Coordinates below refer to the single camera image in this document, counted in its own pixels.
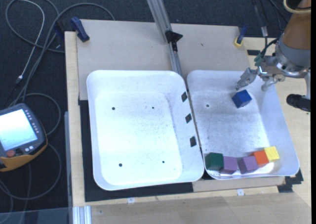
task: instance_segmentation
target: yellow cube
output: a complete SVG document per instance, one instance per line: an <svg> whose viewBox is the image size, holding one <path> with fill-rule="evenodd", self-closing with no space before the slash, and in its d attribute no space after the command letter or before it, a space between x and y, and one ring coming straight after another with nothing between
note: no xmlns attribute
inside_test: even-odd
<svg viewBox="0 0 316 224"><path fill-rule="evenodd" d="M269 162L280 159L280 156L278 155L278 152L277 152L277 148L275 146L265 147L264 150L266 152Z"/></svg>

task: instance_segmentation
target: purple cube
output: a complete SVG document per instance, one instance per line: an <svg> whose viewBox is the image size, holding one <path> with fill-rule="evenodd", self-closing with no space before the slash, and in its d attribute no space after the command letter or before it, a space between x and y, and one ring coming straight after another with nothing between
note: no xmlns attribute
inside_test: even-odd
<svg viewBox="0 0 316 224"><path fill-rule="evenodd" d="M224 166L219 171L221 174L228 174L231 175L235 171L237 171L238 165L237 165L237 158L231 157L231 156L224 156Z"/></svg>
<svg viewBox="0 0 316 224"><path fill-rule="evenodd" d="M238 161L238 166L241 174L249 173L259 168L256 157L254 156L246 156L241 158Z"/></svg>
<svg viewBox="0 0 316 224"><path fill-rule="evenodd" d="M252 100L252 98L246 90L242 90L237 92L232 97L232 100L234 101L237 108L241 108L247 105Z"/></svg>

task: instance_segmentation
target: blue cube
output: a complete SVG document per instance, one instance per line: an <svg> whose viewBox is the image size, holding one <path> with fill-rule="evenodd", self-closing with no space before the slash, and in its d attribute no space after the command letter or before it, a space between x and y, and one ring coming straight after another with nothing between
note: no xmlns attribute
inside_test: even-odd
<svg viewBox="0 0 316 224"><path fill-rule="evenodd" d="M232 100L234 101L237 108L241 108L247 105L251 100L251 96L246 90L242 90L237 92L233 97Z"/></svg>

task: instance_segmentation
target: green cube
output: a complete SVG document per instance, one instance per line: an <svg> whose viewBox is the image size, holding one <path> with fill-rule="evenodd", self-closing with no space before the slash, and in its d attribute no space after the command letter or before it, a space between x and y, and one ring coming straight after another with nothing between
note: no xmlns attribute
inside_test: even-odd
<svg viewBox="0 0 316 224"><path fill-rule="evenodd" d="M224 166L224 157L220 153L209 153L205 157L205 167L207 170L218 171Z"/></svg>

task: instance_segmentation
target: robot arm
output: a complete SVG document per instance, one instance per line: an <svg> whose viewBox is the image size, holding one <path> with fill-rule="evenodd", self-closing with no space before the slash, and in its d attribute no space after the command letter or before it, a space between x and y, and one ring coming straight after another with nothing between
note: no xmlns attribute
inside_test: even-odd
<svg viewBox="0 0 316 224"><path fill-rule="evenodd" d="M257 76L264 81L262 91L286 77L305 78L307 94L290 94L287 103L311 111L311 1L302 0L293 10L284 0L284 7L293 15L282 35L267 45L276 44L275 52L272 56L265 56L265 47L255 59L257 69L246 69L237 82L237 90L252 83Z"/></svg>

